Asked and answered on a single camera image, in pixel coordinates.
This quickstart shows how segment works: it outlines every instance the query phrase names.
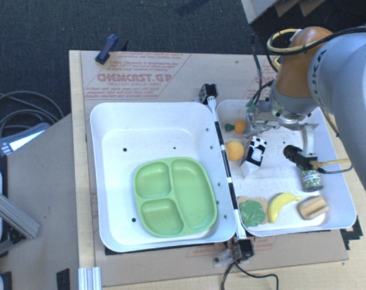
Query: white tray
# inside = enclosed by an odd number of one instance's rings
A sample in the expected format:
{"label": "white tray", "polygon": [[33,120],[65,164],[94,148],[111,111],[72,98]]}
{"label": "white tray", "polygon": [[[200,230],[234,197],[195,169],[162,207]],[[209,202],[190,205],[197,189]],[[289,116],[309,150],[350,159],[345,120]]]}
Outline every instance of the white tray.
{"label": "white tray", "polygon": [[[236,222],[210,110],[197,102],[102,103],[90,115],[99,231],[116,252],[225,242]],[[147,232],[137,212],[132,177],[148,161],[190,157],[205,168],[217,200],[217,220],[206,231],[180,237]]]}
{"label": "white tray", "polygon": [[[226,132],[224,129],[227,123],[232,124],[236,120],[245,119],[246,103],[246,100],[225,100],[218,105],[217,113],[225,143],[230,140],[246,140],[241,135]],[[322,112],[315,109],[312,115],[302,123],[318,124],[318,127],[313,130],[314,153],[318,155],[318,161],[337,159]],[[266,198],[270,202],[274,196],[282,192],[291,192],[296,196],[301,196],[302,200],[294,201],[283,207],[274,224],[268,222],[257,227],[249,227],[247,228],[249,233],[255,236],[272,236],[348,228],[353,225],[356,220],[356,211],[342,173],[322,175],[323,189],[304,192],[299,168],[284,157],[283,149],[287,145],[303,147],[301,131],[290,131],[280,127],[277,130],[272,129],[265,132],[259,137],[267,141],[267,146],[261,167],[256,172],[244,178],[240,162],[229,162],[236,196]],[[341,169],[338,164],[324,168],[329,171]],[[330,209],[315,219],[304,220],[298,213],[298,205],[308,197],[316,195],[322,195]]]}

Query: toy banana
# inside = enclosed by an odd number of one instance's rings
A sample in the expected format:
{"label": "toy banana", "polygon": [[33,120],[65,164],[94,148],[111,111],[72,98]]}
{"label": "toy banana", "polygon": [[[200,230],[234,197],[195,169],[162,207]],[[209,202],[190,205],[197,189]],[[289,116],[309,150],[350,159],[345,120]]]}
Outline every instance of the toy banana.
{"label": "toy banana", "polygon": [[281,209],[288,203],[293,201],[300,201],[300,196],[295,196],[290,192],[284,192],[278,196],[276,196],[269,204],[269,208],[267,209],[267,215],[269,217],[269,221],[271,223],[276,222],[279,212]]}

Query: yellow banana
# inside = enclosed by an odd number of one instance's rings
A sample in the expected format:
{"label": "yellow banana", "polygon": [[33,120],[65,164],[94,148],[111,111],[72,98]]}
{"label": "yellow banana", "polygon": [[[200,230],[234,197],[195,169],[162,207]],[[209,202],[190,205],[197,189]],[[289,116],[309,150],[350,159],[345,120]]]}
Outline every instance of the yellow banana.
{"label": "yellow banana", "polygon": [[280,195],[276,196],[269,204],[269,208],[267,209],[267,216],[269,217],[269,221],[271,223],[276,222],[279,211],[282,209],[283,206],[286,204],[293,202],[293,201],[300,201],[300,196],[295,196],[290,192],[284,192]]}

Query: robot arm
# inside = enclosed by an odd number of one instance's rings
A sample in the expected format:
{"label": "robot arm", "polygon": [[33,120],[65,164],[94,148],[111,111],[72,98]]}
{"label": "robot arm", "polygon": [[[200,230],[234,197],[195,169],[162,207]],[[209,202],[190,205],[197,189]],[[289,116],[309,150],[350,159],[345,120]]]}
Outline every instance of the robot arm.
{"label": "robot arm", "polygon": [[[302,120],[317,106],[332,114],[366,191],[366,27],[360,28],[337,36],[321,27],[297,33],[283,52],[270,102],[283,126]],[[328,41],[311,49],[305,46],[324,39]],[[292,55],[291,49],[298,47],[305,50]]]}

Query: green plate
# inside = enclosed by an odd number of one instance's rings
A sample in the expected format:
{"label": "green plate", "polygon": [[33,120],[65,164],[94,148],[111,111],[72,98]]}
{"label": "green plate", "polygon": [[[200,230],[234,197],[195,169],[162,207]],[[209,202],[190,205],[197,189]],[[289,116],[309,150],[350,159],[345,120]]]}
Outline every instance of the green plate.
{"label": "green plate", "polygon": [[210,180],[204,167],[192,158],[145,163],[135,171],[133,186],[141,221],[155,236],[194,234],[216,221]]}

